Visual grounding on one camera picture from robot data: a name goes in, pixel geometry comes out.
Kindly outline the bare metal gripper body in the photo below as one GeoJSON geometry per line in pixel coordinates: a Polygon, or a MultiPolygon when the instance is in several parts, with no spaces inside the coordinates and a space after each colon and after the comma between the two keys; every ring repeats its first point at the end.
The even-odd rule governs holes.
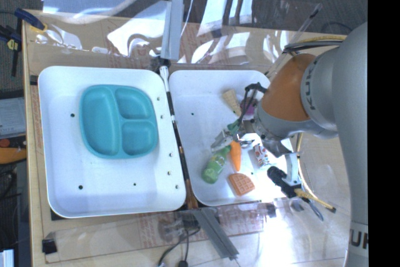
{"type": "Polygon", "coordinates": [[[259,135],[254,128],[253,119],[237,122],[235,137],[237,139],[259,139],[259,135]]]}

